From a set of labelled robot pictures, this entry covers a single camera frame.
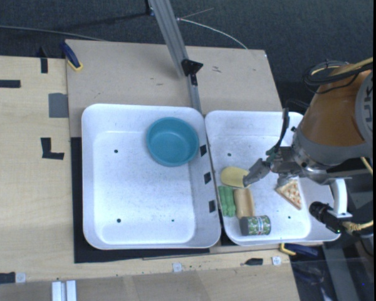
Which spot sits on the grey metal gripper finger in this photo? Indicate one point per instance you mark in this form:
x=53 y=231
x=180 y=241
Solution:
x=257 y=172
x=284 y=179

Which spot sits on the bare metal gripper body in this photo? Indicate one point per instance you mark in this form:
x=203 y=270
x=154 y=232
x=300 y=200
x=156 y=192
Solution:
x=289 y=163

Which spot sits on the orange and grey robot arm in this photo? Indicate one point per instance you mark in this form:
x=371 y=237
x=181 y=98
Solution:
x=329 y=124

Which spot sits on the toy pizza slice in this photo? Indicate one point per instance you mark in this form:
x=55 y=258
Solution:
x=292 y=194

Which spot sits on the yellow toy biscuit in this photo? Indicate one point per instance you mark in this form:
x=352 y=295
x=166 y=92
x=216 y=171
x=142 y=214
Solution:
x=232 y=176

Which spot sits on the white plastic tray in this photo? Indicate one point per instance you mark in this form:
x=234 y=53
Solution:
x=269 y=136
x=138 y=183

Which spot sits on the tan toy bread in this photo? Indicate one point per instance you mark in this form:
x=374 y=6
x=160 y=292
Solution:
x=244 y=203

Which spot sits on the green toy vegetable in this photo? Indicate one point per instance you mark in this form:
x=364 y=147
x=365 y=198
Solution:
x=227 y=201

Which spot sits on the green small can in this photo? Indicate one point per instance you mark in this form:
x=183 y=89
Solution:
x=256 y=225

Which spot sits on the blue bowl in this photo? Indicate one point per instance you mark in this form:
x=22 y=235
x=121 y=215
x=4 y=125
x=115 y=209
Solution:
x=172 y=143

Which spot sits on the pale wood board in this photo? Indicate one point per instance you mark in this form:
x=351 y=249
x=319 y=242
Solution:
x=128 y=77

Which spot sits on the black cylinder on white bracket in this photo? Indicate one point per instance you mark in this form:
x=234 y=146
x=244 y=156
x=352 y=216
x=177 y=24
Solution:
x=327 y=216

